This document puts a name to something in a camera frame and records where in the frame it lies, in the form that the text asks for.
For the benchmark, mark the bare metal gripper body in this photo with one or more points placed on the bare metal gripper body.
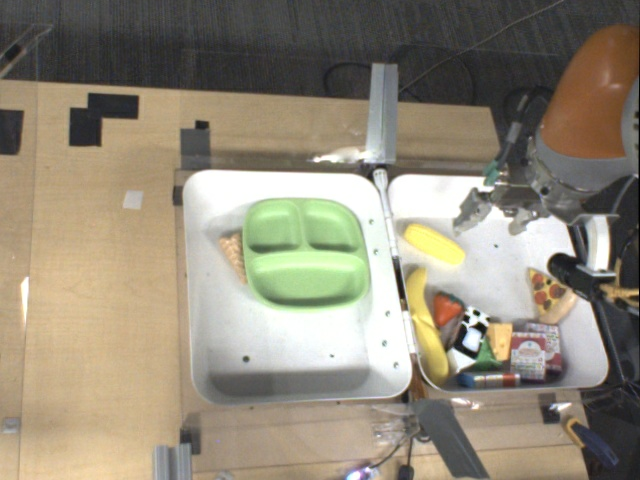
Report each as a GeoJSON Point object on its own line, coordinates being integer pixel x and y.
{"type": "Point", "coordinates": [520, 195]}

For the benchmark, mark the thin black and white rod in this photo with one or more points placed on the thin black and white rod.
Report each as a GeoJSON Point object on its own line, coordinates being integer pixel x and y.
{"type": "Point", "coordinates": [389, 220]}

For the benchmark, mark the green divided plate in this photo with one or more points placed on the green divided plate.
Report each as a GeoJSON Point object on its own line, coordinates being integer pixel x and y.
{"type": "Point", "coordinates": [305, 268]}

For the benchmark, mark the tan waffle cone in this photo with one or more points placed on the tan waffle cone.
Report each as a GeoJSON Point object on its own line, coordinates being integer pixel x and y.
{"type": "Point", "coordinates": [234, 253]}

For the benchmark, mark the black cylinder on white bracket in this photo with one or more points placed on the black cylinder on white bracket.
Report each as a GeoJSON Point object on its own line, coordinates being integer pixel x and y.
{"type": "Point", "coordinates": [575, 273]}

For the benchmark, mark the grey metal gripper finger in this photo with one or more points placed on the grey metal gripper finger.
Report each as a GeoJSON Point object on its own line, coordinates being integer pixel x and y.
{"type": "Point", "coordinates": [521, 220]}
{"type": "Point", "coordinates": [472, 210]}

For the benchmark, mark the yellow banana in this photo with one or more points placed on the yellow banana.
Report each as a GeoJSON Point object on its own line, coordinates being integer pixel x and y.
{"type": "Point", "coordinates": [425, 323]}

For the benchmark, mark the pink printed carton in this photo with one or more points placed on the pink printed carton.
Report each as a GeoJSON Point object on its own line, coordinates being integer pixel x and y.
{"type": "Point", "coordinates": [528, 357]}
{"type": "Point", "coordinates": [552, 340]}

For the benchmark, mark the pizza slice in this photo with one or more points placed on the pizza slice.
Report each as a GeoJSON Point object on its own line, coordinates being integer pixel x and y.
{"type": "Point", "coordinates": [550, 293]}

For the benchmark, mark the black and white carton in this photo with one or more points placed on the black and white carton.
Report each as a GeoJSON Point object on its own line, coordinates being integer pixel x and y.
{"type": "Point", "coordinates": [470, 333]}

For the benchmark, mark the yellow cheese wedge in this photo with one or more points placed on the yellow cheese wedge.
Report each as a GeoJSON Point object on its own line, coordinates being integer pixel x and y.
{"type": "Point", "coordinates": [501, 340]}

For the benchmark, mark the red strawberry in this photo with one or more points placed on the red strawberry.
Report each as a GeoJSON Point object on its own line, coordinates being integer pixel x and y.
{"type": "Point", "coordinates": [446, 309]}

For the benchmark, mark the yellow corn cob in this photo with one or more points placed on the yellow corn cob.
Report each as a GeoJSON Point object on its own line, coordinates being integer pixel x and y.
{"type": "Point", "coordinates": [434, 245]}

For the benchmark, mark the green cone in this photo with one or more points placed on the green cone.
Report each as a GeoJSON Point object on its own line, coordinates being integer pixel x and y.
{"type": "Point", "coordinates": [486, 358]}

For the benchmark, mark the white plastic tray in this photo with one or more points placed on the white plastic tray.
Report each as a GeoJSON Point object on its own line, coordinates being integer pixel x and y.
{"type": "Point", "coordinates": [280, 348]}
{"type": "Point", "coordinates": [505, 263]}

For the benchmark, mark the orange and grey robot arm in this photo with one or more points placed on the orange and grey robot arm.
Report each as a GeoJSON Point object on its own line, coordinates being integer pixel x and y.
{"type": "Point", "coordinates": [590, 98]}

